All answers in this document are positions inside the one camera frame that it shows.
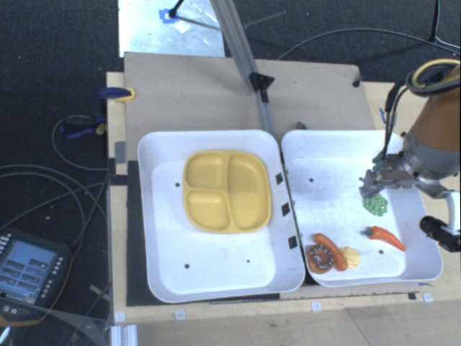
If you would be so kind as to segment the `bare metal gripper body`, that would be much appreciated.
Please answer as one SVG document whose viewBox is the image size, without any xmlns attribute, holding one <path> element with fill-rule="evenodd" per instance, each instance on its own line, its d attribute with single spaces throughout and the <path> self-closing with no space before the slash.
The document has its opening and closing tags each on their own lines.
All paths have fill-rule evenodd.
<svg viewBox="0 0 461 346">
<path fill-rule="evenodd" d="M 366 171 L 363 178 L 373 180 L 374 185 L 384 184 L 385 189 L 415 187 L 430 197 L 447 197 L 452 192 L 440 182 L 441 179 L 448 177 L 448 174 L 440 174 L 431 170 L 410 153 L 387 154 L 386 156 L 379 153 L 372 163 L 373 167 Z"/>
</svg>

